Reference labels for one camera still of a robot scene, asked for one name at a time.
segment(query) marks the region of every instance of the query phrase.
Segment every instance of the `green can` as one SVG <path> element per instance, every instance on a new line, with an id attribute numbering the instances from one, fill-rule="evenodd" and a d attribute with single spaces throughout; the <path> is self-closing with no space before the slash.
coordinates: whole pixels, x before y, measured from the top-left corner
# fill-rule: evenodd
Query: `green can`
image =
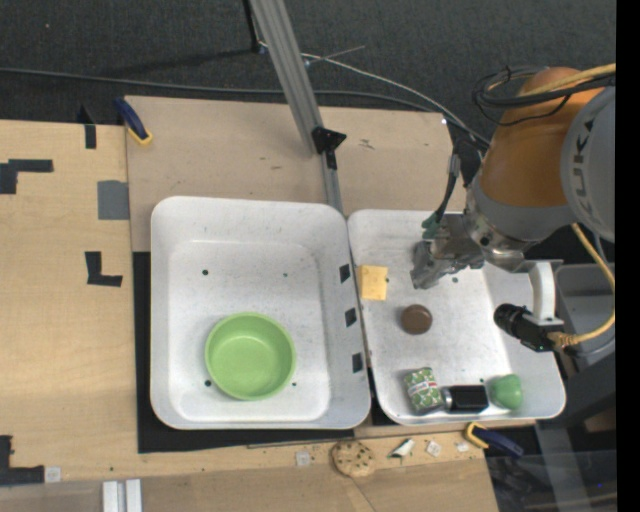
<path id="1" fill-rule="evenodd" d="M 444 407 L 444 399 L 431 368 L 420 368 L 408 373 L 404 377 L 404 383 L 416 412 L 426 413 Z"/>

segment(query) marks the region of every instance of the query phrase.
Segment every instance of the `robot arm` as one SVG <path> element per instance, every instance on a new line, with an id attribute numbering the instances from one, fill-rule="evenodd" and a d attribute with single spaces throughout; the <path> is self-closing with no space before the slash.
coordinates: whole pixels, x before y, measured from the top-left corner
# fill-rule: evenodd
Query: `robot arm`
<path id="1" fill-rule="evenodd" d="M 546 69 L 517 98 L 525 104 L 554 84 L 575 86 L 582 76 L 570 68 Z M 468 186 L 464 212 L 438 218 L 437 229 L 427 229 L 426 240 L 416 246 L 415 288 L 430 288 L 444 275 L 480 268 L 485 261 L 508 272 L 528 271 L 524 253 L 577 222 L 615 242 L 615 87 L 570 90 L 506 111 Z M 426 227 L 433 224 L 426 221 Z M 498 325 L 505 328 L 508 319 L 526 314 L 516 309 L 496 311 Z M 547 333 L 542 329 L 531 348 L 553 348 Z"/>

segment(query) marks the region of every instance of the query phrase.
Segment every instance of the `black mat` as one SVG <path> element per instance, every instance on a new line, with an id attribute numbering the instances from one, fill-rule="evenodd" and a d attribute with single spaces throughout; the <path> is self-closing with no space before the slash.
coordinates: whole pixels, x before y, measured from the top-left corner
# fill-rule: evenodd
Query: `black mat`
<path id="1" fill-rule="evenodd" d="M 177 430 L 156 416 L 150 391 L 151 254 L 133 254 L 138 452 L 181 452 L 225 446 L 353 437 L 353 430 Z"/>

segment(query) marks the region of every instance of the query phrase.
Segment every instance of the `blue and yellow clamp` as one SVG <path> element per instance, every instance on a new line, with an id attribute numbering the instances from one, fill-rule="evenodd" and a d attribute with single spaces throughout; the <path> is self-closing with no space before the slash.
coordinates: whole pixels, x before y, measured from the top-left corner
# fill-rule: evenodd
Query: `blue and yellow clamp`
<path id="1" fill-rule="evenodd" d="M 464 437 L 479 448 L 486 450 L 489 447 L 497 448 L 514 459 L 524 455 L 524 449 L 508 437 L 493 432 L 486 427 L 472 421 L 464 430 Z"/>
<path id="2" fill-rule="evenodd" d="M 125 124 L 128 127 L 128 132 L 133 140 L 135 140 L 138 144 L 142 146 L 148 145 L 153 140 L 153 135 L 149 130 L 147 130 L 142 121 L 136 114 L 136 111 L 133 110 L 131 105 L 127 103 L 123 98 L 116 98 L 113 100 L 113 104 L 118 111 L 118 114 L 122 117 Z"/>

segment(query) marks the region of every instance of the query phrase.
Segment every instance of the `green plastic object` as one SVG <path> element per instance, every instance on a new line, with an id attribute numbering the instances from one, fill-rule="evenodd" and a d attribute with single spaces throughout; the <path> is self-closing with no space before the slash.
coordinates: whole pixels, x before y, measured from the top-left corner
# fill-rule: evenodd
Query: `green plastic object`
<path id="1" fill-rule="evenodd" d="M 218 322 L 205 345 L 209 375 L 227 395 L 263 400 L 291 380 L 296 350 L 278 322 L 259 313 L 236 313 Z"/>
<path id="2" fill-rule="evenodd" d="M 490 396 L 493 403 L 506 409 L 517 409 L 522 405 L 522 386 L 515 373 L 500 377 L 491 383 Z"/>

